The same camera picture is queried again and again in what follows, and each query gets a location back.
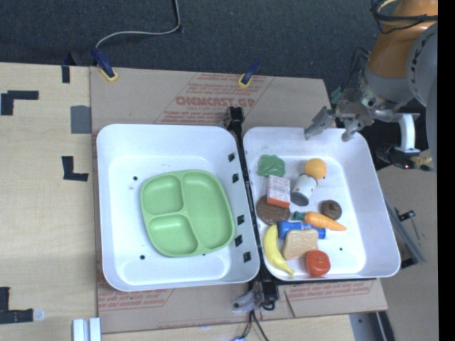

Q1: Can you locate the brown doughnut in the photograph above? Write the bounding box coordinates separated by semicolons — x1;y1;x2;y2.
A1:
320;199;343;220

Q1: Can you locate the white small can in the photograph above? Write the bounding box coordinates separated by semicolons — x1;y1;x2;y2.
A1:
290;173;319;207

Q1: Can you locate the white plastic tray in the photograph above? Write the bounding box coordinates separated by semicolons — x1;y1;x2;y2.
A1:
242;126;402;282
96;123;261;293

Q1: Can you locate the black cylinder on white bracket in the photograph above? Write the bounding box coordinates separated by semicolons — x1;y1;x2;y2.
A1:
375;112;422;169

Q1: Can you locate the orange ball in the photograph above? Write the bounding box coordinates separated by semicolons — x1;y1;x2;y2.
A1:
304;158;328;180

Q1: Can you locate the tan bread slice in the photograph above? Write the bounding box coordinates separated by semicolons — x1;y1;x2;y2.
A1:
281;228;320;261

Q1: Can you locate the thin black rod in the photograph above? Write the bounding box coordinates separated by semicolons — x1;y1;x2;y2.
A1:
232;119;264;283

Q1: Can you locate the green divided plate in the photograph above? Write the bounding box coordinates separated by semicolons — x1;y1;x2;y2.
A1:
139;169;237;259

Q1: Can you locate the brown round biscuit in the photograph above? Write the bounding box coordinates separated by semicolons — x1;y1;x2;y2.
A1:
255;195;291;226

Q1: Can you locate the green lettuce leaf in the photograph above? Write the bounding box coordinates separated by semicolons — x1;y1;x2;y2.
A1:
257;153;287;178

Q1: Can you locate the orange carrot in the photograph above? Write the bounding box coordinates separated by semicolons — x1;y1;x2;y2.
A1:
292;210;347;232

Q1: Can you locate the orange and white carton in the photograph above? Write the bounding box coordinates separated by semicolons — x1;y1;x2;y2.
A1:
265;174;292;208

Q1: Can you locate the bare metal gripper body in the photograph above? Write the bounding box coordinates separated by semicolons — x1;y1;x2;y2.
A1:
334;87;395;128

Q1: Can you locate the brown cardboard board red print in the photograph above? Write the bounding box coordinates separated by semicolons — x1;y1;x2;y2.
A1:
89;65;388;335

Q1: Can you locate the blue bottle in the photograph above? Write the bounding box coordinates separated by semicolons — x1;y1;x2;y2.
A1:
277;220;327;241

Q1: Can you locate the yellow banana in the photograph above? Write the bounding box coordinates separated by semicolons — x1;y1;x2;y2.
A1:
262;223;296;277

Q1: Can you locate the red tomato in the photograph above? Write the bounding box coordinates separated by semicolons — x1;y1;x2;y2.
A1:
304;249;331;277

